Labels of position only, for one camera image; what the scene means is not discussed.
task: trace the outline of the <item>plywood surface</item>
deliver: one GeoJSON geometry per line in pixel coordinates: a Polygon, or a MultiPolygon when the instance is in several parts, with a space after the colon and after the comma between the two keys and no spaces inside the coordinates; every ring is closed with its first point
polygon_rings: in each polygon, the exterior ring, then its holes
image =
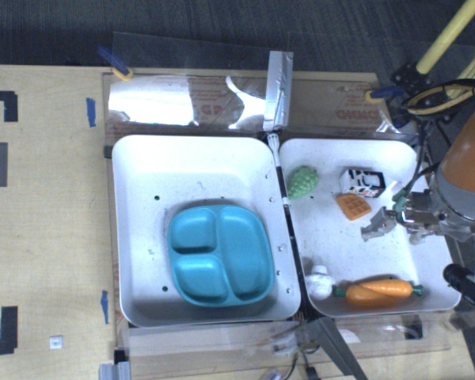
{"type": "MultiPolygon", "coordinates": [[[[112,360],[104,73],[107,68],[0,66],[0,90],[19,99],[17,123],[3,122],[0,103],[0,142],[9,144],[8,185],[0,188],[0,309],[19,310],[18,348],[0,356],[0,380],[97,378],[99,364],[112,360]],[[96,127],[89,126],[86,98],[95,100],[96,127]],[[49,337],[58,335],[63,348],[51,350],[49,337]]],[[[359,362],[370,378],[474,379],[462,334],[449,334],[449,341],[446,351],[359,362]]],[[[341,377],[333,363],[317,369],[323,378],[341,377]]],[[[265,371],[186,379],[258,379],[265,371]]],[[[291,379],[302,378],[300,364],[291,379]]]]}

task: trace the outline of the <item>wire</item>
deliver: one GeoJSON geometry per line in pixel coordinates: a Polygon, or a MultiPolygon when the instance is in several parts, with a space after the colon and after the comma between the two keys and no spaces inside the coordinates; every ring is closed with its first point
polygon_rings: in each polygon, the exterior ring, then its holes
{"type": "Polygon", "coordinates": [[[450,138],[447,135],[447,133],[443,130],[442,126],[440,125],[439,120],[435,121],[435,126],[438,129],[438,131],[439,131],[440,135],[442,136],[443,140],[445,141],[446,145],[450,148],[450,146],[452,145],[452,142],[450,141],[450,138]]]}
{"type": "Polygon", "coordinates": [[[431,134],[432,130],[428,130],[429,127],[432,126],[431,121],[423,121],[420,123],[420,130],[419,130],[419,143],[417,147],[417,162],[415,165],[415,169],[413,171],[412,179],[403,187],[403,196],[407,196],[413,188],[413,185],[419,180],[419,178],[425,174],[424,170],[420,171],[420,167],[422,166],[422,162],[426,155],[426,145],[428,144],[428,137],[431,134]]]}
{"type": "Polygon", "coordinates": [[[433,173],[434,171],[436,171],[436,169],[438,168],[438,166],[440,165],[440,162],[436,162],[430,166],[428,166],[427,168],[425,169],[422,169],[420,172],[418,172],[418,174],[414,177],[415,181],[418,181],[422,176],[426,176],[427,174],[431,174],[433,173]]]}
{"type": "Polygon", "coordinates": [[[305,352],[302,353],[302,358],[304,359],[304,364],[306,365],[306,367],[308,367],[310,363],[308,362],[308,358],[306,357],[305,352]]]}
{"type": "Polygon", "coordinates": [[[295,365],[298,362],[298,359],[299,359],[299,354],[296,353],[295,356],[294,356],[294,360],[292,361],[292,365],[291,365],[290,370],[288,371],[288,373],[285,375],[284,378],[281,378],[281,380],[288,380],[289,378],[291,378],[292,373],[294,373],[295,365]]]}
{"type": "Polygon", "coordinates": [[[424,160],[428,165],[432,165],[433,158],[431,157],[431,143],[429,140],[426,142],[426,152],[424,154],[424,160]]]}
{"type": "Polygon", "coordinates": [[[315,348],[313,349],[304,349],[304,352],[306,355],[312,355],[313,353],[315,353],[318,349],[320,349],[320,345],[317,345],[315,348]]]}
{"type": "Polygon", "coordinates": [[[475,97],[475,79],[458,79],[424,90],[414,97],[410,97],[402,104],[407,111],[414,116],[432,116],[433,114],[438,114],[448,110],[449,108],[453,108],[455,105],[461,104],[463,101],[469,100],[472,97],[475,97]],[[437,93],[444,93],[446,97],[449,97],[450,94],[448,92],[453,91],[461,91],[462,94],[454,99],[449,99],[444,103],[433,107],[419,105],[422,100],[429,96],[437,93]]]}

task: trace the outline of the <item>black cable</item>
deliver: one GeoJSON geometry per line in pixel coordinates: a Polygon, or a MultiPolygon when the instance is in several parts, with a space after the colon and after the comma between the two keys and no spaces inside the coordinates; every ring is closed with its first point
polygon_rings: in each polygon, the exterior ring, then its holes
{"type": "Polygon", "coordinates": [[[429,173],[433,173],[434,171],[436,171],[439,164],[440,164],[440,162],[436,162],[436,163],[433,163],[432,165],[428,166],[427,168],[422,169],[420,172],[418,172],[418,174],[416,174],[413,177],[413,179],[410,180],[410,182],[408,184],[413,186],[416,183],[416,181],[418,181],[422,176],[424,176],[426,174],[429,174],[429,173]]]}
{"type": "Polygon", "coordinates": [[[294,370],[295,370],[295,364],[298,362],[298,358],[299,358],[299,354],[296,353],[294,356],[294,360],[292,361],[291,369],[288,371],[287,375],[281,380],[288,380],[289,378],[291,378],[292,373],[294,373],[294,370]]]}
{"type": "Polygon", "coordinates": [[[305,354],[307,355],[312,355],[313,353],[315,353],[318,349],[320,349],[320,345],[317,345],[315,348],[311,349],[311,350],[306,350],[304,351],[305,354]]]}
{"type": "Polygon", "coordinates": [[[401,107],[420,119],[440,116],[448,112],[458,111],[458,105],[475,97],[475,79],[457,79],[431,87],[404,100],[401,107]],[[447,91],[462,92],[456,98],[450,98],[447,91]]]}
{"type": "Polygon", "coordinates": [[[416,182],[416,176],[420,170],[420,166],[422,165],[422,161],[424,159],[424,151],[426,149],[425,147],[425,140],[426,140],[426,135],[427,135],[427,127],[428,127],[428,122],[422,121],[420,123],[420,130],[419,130],[419,143],[417,145],[417,163],[415,165],[415,169],[413,170],[413,176],[412,179],[405,185],[405,195],[408,195],[410,193],[410,190],[412,190],[413,184],[416,182]]]}
{"type": "Polygon", "coordinates": [[[308,362],[308,358],[306,357],[306,353],[304,351],[302,351],[302,358],[304,359],[304,364],[306,366],[305,371],[306,375],[308,376],[308,380],[320,380],[317,370],[310,366],[310,362],[308,362]]]}
{"type": "Polygon", "coordinates": [[[435,121],[435,126],[438,129],[440,135],[442,136],[443,140],[445,141],[445,144],[450,148],[452,145],[452,142],[450,141],[449,136],[446,134],[446,132],[443,130],[442,126],[440,125],[440,121],[436,120],[435,121]]]}

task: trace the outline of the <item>blue plate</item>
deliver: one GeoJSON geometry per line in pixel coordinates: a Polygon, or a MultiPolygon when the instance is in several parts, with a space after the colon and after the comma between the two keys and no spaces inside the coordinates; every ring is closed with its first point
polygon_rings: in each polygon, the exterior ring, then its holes
{"type": "Polygon", "coordinates": [[[257,302],[272,288],[274,266],[262,221],[237,206],[202,206],[176,214],[167,233],[174,284],[197,306],[257,302]]]}

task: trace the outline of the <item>white tag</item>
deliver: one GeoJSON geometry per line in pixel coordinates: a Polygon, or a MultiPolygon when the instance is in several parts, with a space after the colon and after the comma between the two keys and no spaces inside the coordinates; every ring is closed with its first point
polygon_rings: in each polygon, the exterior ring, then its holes
{"type": "Polygon", "coordinates": [[[345,339],[347,344],[360,344],[361,340],[355,335],[352,331],[348,329],[338,329],[340,331],[341,336],[345,339]]]}
{"type": "Polygon", "coordinates": [[[50,336],[49,337],[49,348],[50,349],[61,349],[63,348],[63,336],[50,336]]]}

